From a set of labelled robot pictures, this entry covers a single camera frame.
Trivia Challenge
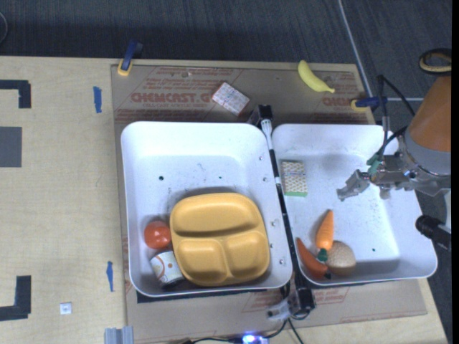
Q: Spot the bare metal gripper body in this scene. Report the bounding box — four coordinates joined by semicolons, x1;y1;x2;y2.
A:
368;153;452;197

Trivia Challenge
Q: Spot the white plastic tray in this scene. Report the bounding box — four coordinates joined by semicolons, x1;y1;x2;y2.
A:
120;120;295;298
270;123;439;287

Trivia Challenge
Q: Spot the orange carrot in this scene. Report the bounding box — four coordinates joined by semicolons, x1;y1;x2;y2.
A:
315;209;335;262
295;236;332;280

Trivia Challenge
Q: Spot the green and white patterned carton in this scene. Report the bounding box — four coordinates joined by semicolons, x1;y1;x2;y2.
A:
280;159;309;198

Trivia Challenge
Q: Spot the thin black and white rod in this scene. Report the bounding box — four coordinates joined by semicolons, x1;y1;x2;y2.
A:
261;119;306;294

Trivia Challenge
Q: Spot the tan bread roll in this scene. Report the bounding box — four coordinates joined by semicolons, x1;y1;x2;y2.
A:
325;239;357;277

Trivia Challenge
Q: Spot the yellow banana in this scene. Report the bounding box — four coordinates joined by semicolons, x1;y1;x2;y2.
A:
297;59;336;95

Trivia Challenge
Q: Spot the yellow divided plate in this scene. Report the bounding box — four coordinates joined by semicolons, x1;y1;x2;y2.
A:
169;191;271;288

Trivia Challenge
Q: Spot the white and red patterned carton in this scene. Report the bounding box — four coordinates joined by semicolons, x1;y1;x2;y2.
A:
211;81;251;118

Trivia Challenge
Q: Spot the brown cardboard board, red print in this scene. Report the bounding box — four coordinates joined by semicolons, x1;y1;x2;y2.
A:
110;60;429;337

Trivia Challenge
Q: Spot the orange tomato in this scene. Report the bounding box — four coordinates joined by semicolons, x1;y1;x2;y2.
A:
143;220;172;250

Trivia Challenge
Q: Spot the white and orange can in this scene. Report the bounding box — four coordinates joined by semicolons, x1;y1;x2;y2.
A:
148;249;186;290

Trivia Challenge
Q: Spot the black cylinder on white bracket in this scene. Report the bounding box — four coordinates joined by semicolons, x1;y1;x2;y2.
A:
415;191;453;252

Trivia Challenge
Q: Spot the black block with thin wires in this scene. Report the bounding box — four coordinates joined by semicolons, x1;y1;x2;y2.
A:
247;104;275;129
291;286;317;314

